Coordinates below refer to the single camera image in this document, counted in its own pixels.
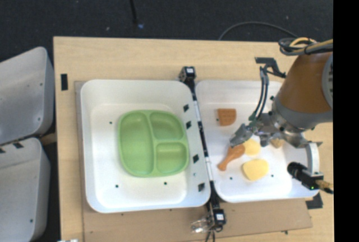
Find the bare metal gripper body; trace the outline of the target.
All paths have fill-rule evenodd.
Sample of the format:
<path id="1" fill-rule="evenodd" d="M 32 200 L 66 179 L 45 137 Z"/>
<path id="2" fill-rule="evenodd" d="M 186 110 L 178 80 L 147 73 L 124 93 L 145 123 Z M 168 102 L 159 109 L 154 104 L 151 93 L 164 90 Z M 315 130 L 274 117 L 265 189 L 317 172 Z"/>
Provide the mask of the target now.
<path id="1" fill-rule="evenodd" d="M 309 141 L 304 137 L 305 129 L 294 127 L 286 121 L 279 113 L 262 113 L 251 121 L 251 128 L 254 135 L 271 135 L 270 144 L 281 146 L 285 142 L 295 148 L 305 148 Z"/>

